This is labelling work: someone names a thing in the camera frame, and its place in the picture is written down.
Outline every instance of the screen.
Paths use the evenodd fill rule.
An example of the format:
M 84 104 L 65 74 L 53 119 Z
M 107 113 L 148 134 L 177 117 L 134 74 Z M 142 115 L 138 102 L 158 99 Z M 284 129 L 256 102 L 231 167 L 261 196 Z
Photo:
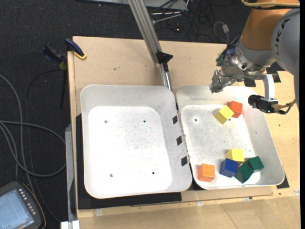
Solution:
M 0 229 L 22 229 L 34 223 L 16 189 L 0 197 Z

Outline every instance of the red block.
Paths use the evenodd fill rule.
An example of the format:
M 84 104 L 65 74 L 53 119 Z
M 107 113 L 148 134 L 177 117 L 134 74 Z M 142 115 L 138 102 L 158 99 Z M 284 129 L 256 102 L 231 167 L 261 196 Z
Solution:
M 234 112 L 233 118 L 238 118 L 243 113 L 243 104 L 231 101 L 228 107 Z

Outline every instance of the black floor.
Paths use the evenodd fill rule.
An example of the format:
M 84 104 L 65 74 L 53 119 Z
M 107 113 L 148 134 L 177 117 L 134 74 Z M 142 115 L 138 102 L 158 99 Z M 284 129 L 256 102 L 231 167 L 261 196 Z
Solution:
M 155 28 L 159 40 L 224 43 L 214 33 L 213 24 L 226 23 L 230 40 L 233 40 L 241 34 L 249 12 L 241 0 L 193 0 L 188 14 L 157 23 Z M 177 23 L 180 33 L 174 31 Z M 49 61 L 42 50 L 50 43 L 65 54 L 64 40 L 72 36 L 142 38 L 127 5 L 75 0 L 0 0 L 0 75 L 17 91 L 22 120 L 47 127 L 62 137 L 70 123 L 68 89 L 66 86 L 61 108 L 64 72 L 57 63 Z M 0 120 L 20 121 L 14 92 L 1 78 Z M 15 138 L 21 161 L 20 127 L 7 127 Z M 53 173 L 65 162 L 64 144 L 48 132 L 23 127 L 23 143 L 27 168 L 35 173 Z M 15 161 L 0 132 L 0 187 L 14 179 Z M 20 169 L 18 180 L 29 184 Z M 68 219 L 65 170 L 54 177 L 36 178 L 36 181 L 39 190 L 31 177 L 47 228 L 59 228 L 57 220 Z

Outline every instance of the black bracket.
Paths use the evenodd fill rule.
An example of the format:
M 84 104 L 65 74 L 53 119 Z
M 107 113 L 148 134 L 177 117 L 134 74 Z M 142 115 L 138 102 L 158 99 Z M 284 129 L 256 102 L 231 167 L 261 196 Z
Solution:
M 169 60 L 171 60 L 173 58 L 172 55 L 164 53 L 164 52 L 157 52 L 157 59 L 159 64 L 163 64 L 163 68 L 165 72 L 168 72 L 168 65 L 167 63 L 169 62 Z

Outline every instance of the orange block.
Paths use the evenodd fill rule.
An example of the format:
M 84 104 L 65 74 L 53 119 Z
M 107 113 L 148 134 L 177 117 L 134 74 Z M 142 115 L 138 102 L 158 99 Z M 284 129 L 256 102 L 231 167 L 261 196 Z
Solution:
M 201 164 L 198 168 L 198 180 L 210 182 L 215 178 L 215 166 Z
M 243 113 L 243 104 L 235 101 L 231 101 L 228 107 L 234 112 L 233 118 L 238 118 Z

